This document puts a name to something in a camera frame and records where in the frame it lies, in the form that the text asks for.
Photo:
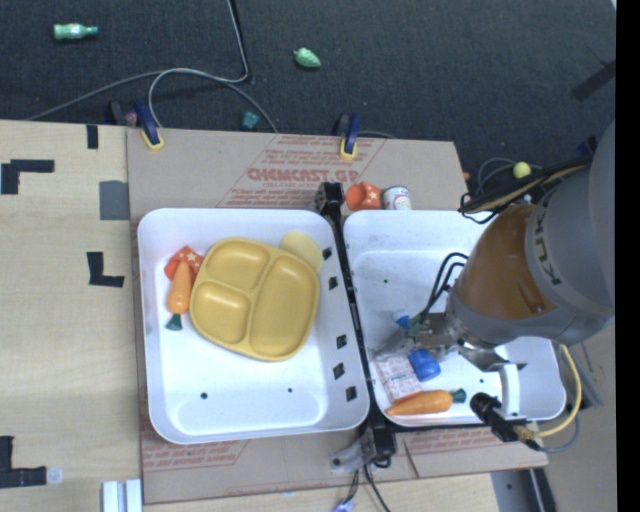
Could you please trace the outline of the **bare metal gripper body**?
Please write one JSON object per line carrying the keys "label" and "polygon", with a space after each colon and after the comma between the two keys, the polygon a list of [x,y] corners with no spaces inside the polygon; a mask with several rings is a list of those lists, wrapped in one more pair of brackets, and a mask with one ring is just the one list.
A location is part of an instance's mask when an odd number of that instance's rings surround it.
{"label": "bare metal gripper body", "polygon": [[498,371],[507,364],[494,345],[473,334],[450,313],[416,314],[410,318],[410,337],[426,348],[455,349],[482,372]]}

